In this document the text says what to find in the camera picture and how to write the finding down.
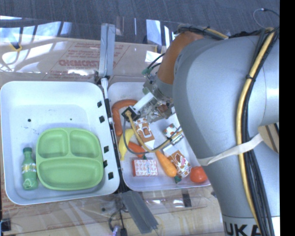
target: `bottle label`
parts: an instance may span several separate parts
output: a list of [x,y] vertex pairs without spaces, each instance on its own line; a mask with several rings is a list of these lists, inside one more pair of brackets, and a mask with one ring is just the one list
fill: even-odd
[[22,174],[26,172],[37,172],[35,163],[27,163],[22,165]]

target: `bottle cap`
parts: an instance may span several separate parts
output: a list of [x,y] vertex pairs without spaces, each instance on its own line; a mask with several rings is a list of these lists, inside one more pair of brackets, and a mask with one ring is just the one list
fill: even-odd
[[30,151],[30,152],[32,152],[31,147],[25,147],[25,148],[23,149],[23,153],[26,152],[26,151]]

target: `black connector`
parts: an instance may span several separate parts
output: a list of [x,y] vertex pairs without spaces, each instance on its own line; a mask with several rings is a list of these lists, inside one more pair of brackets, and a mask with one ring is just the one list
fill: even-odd
[[122,228],[120,230],[120,236],[128,236],[128,233],[127,233],[127,229],[126,228]]
[[121,114],[127,121],[129,121],[129,117],[126,115],[127,111],[131,113],[132,120],[137,120],[141,116],[140,112],[137,112],[132,106],[129,106]]

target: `orange carrot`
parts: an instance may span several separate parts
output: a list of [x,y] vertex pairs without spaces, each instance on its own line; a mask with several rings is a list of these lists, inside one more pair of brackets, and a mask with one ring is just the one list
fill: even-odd
[[[145,152],[145,149],[144,148],[142,148],[140,145],[135,144],[133,142],[129,142],[128,143],[128,147],[129,147],[129,149],[131,149],[133,152],[136,152],[136,153],[138,153],[138,152]],[[143,156],[144,156],[144,154],[137,154],[137,157],[139,157],[139,158],[141,158]]]
[[155,152],[158,162],[161,164],[165,174],[169,177],[175,177],[177,175],[176,166],[159,150]]

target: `white tray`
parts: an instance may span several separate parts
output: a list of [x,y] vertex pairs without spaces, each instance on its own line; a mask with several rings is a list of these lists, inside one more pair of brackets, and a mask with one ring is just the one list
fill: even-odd
[[[0,90],[0,114],[5,189],[9,199],[19,205],[87,198],[114,193],[119,174],[107,113],[101,89],[88,82],[9,82]],[[102,181],[79,191],[56,191],[41,183],[35,190],[22,188],[23,148],[33,156],[39,134],[56,127],[87,129],[100,140],[103,161],[107,161]]]
[[[144,94],[143,83],[141,82],[116,82],[112,84],[108,89],[108,96],[111,101],[111,107],[114,103],[124,99],[140,100]],[[168,119],[161,119],[150,124],[150,129],[155,137],[154,147],[160,145],[165,141],[165,136],[162,131],[168,127],[171,123],[174,123],[176,127],[179,127],[179,122],[176,115],[172,115]],[[130,128],[130,124],[127,122],[126,128]],[[191,166],[199,166],[199,162],[191,149],[186,138],[183,138],[177,144],[175,144],[185,158],[190,162]],[[154,153],[148,153],[147,157],[156,159]],[[124,160],[120,161],[122,175],[126,185],[135,191],[155,191],[155,190],[169,190],[169,189],[180,189],[190,188],[199,186],[208,186],[210,182],[207,180],[203,183],[194,183],[190,180],[189,176],[185,177],[179,183],[175,183],[174,178],[166,176],[160,165],[158,167],[158,176],[155,177],[134,177],[132,173],[132,158],[137,158],[136,155],[127,152]]]

